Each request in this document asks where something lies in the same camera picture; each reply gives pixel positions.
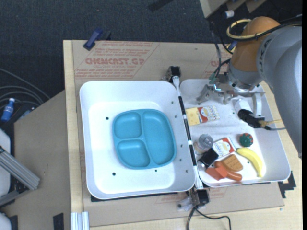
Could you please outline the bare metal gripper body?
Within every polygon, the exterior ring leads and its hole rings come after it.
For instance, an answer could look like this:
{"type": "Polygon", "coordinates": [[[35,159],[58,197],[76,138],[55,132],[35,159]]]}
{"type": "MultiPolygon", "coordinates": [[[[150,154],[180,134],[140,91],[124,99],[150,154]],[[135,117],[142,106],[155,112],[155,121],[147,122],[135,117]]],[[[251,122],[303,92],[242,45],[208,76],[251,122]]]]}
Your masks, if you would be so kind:
{"type": "Polygon", "coordinates": [[[255,87],[230,77],[214,78],[211,80],[211,84],[215,93],[227,97],[247,96],[255,87]]]}

